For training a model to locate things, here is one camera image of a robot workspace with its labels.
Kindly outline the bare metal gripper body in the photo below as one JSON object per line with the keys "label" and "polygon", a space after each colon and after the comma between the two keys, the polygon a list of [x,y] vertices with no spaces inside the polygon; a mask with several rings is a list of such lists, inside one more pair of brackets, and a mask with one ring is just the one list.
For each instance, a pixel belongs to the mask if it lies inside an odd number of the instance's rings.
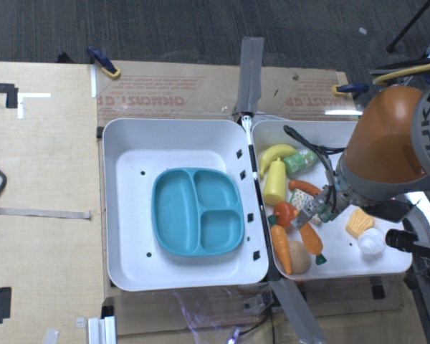
{"label": "bare metal gripper body", "polygon": [[320,218],[336,218],[349,205],[336,187],[325,187],[317,197],[317,214]]}

